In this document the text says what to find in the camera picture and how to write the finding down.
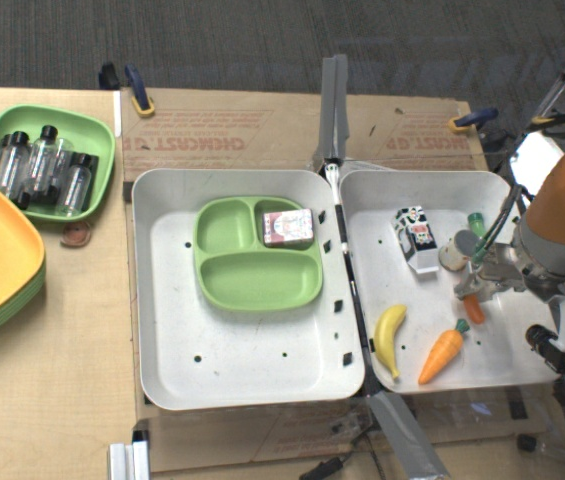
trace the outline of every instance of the toy banana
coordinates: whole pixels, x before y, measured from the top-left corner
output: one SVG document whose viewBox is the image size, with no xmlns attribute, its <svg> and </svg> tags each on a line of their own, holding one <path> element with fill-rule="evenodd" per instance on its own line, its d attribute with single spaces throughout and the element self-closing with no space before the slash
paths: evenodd
<svg viewBox="0 0 565 480">
<path fill-rule="evenodd" d="M 395 304 L 388 308 L 375 325 L 373 333 L 373 346 L 375 347 L 375 356 L 378 360 L 391 371 L 391 376 L 395 379 L 400 375 L 395 364 L 395 346 L 393 339 L 398 327 L 404 322 L 406 316 L 406 306 L 404 304 Z"/>
</svg>

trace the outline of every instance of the green divided plate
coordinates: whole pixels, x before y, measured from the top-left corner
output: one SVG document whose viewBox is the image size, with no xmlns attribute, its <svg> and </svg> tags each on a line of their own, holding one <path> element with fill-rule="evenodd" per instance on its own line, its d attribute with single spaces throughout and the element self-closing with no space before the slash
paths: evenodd
<svg viewBox="0 0 565 480">
<path fill-rule="evenodd" d="M 202 292 L 221 309 L 273 311 L 310 303 L 322 289 L 317 240 L 269 248 L 262 215 L 302 207 L 277 197 L 229 197 L 206 204 L 195 222 L 195 268 Z"/>
<path fill-rule="evenodd" d="M 4 135 L 23 131 L 31 142 L 40 135 L 42 127 L 50 124 L 58 129 L 58 137 L 67 139 L 75 151 L 98 157 L 93 176 L 89 207 L 77 215 L 56 215 L 49 205 L 32 203 L 23 213 L 34 219 L 74 222 L 90 216 L 99 206 L 113 171 L 115 137 L 103 122 L 89 116 L 44 105 L 16 105 L 0 114 L 0 140 Z"/>
</svg>

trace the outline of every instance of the black bottle cap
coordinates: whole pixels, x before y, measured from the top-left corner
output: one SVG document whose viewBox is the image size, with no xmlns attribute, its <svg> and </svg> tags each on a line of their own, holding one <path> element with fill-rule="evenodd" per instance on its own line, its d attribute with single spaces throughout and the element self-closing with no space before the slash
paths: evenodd
<svg viewBox="0 0 565 480">
<path fill-rule="evenodd" d="M 31 194 L 28 192 L 20 192 L 14 203 L 20 210 L 26 210 L 31 203 Z"/>
<path fill-rule="evenodd" d="M 86 153 L 80 153 L 77 158 L 75 159 L 75 164 L 74 165 L 82 165 L 86 168 L 91 167 L 91 155 L 88 155 Z"/>
<path fill-rule="evenodd" d="M 42 132 L 40 133 L 41 138 L 48 140 L 55 140 L 57 136 L 58 136 L 58 129 L 55 126 L 47 124 L 42 127 Z"/>
<path fill-rule="evenodd" d="M 520 434 L 518 436 L 518 450 L 525 452 L 534 452 L 538 446 L 538 440 L 528 434 Z"/>
<path fill-rule="evenodd" d="M 13 132 L 11 135 L 11 144 L 14 146 L 21 146 L 29 142 L 29 136 L 26 132 Z"/>
<path fill-rule="evenodd" d="M 46 197 L 51 204 L 55 204 L 58 200 L 58 196 L 60 195 L 60 189 L 57 178 L 51 181 L 51 185 L 49 185 L 48 190 L 46 191 Z"/>
</svg>

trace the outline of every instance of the carrot top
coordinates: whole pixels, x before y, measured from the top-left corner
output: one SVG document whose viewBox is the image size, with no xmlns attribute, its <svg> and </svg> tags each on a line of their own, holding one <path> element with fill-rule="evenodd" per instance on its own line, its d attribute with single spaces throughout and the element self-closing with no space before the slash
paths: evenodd
<svg viewBox="0 0 565 480">
<path fill-rule="evenodd" d="M 471 327 L 469 327 L 469 322 L 467 322 L 464 318 L 459 318 L 458 323 L 455 324 L 455 330 L 464 334 L 468 331 Z"/>
</svg>

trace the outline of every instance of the blue clamp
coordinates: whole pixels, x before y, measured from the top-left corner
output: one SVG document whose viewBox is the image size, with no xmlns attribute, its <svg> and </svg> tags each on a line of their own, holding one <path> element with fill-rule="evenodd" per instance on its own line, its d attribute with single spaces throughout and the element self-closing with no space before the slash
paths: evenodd
<svg viewBox="0 0 565 480">
<path fill-rule="evenodd" d="M 142 117 L 152 116 L 155 113 L 155 106 L 153 105 L 153 100 L 146 93 L 139 71 L 135 65 L 127 64 L 124 66 L 124 73 L 129 80 L 129 85 L 133 89 L 134 95 L 131 101 L 135 110 Z"/>
<path fill-rule="evenodd" d="M 481 110 L 476 110 L 475 112 L 471 112 L 470 114 L 467 114 L 464 117 L 451 119 L 448 123 L 448 126 L 453 133 L 467 132 L 472 125 L 475 125 L 475 128 L 479 130 L 488 121 L 491 121 L 492 119 L 498 117 L 498 115 L 499 112 L 497 108 L 494 107 L 483 108 Z"/>
</svg>

